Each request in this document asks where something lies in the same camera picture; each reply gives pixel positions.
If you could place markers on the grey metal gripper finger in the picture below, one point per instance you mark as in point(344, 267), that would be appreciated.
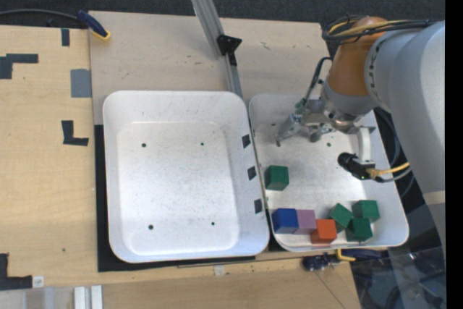
point(289, 126)
point(316, 133)

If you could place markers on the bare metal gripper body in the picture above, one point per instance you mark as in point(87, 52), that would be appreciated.
point(318, 114)

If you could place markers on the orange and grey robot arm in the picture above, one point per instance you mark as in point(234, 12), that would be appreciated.
point(405, 83)

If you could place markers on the white plastic tray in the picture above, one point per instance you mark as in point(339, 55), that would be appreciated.
point(177, 184)
point(314, 177)

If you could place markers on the green cube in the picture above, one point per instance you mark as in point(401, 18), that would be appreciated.
point(340, 215)
point(276, 177)
point(366, 210)
point(360, 229)

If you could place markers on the purple cube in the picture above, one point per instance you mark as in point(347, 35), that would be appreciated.
point(306, 220)

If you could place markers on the blue cube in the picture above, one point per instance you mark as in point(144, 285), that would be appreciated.
point(284, 220)

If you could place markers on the orange cube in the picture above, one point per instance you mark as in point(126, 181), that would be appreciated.
point(325, 231)

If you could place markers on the pale wood board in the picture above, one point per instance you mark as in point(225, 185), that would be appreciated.
point(162, 54)

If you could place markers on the black cylinder on white bracket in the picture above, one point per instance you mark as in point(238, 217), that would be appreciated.
point(356, 164)

